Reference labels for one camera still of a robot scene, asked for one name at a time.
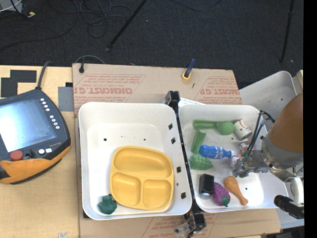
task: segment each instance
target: power strip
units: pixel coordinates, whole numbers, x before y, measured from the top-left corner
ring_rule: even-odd
[[[16,6],[17,10],[19,12],[22,12],[22,3],[18,3]],[[1,10],[13,10],[15,11],[15,8],[13,7],[12,3],[10,0],[0,0],[0,11]]]

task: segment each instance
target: dark carpet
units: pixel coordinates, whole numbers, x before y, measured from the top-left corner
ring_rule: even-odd
[[[304,0],[294,0],[291,16],[291,0],[147,0],[106,51],[142,1],[23,0],[20,12],[2,6],[0,64],[71,66],[90,56],[84,62],[186,67],[195,58],[195,68],[233,70],[239,89],[303,69]]]

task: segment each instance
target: green ball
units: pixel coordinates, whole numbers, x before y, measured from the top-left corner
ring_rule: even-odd
[[[217,129],[221,135],[230,135],[234,132],[236,127],[230,121],[221,121],[218,124]]]

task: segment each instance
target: button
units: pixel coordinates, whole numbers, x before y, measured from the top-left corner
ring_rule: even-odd
[[[20,161],[23,159],[23,152],[21,150],[15,150],[10,153],[12,161]]]

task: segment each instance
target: screen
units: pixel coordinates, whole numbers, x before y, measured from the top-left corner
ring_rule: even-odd
[[[0,135],[8,152],[56,138],[34,99],[0,106]]]

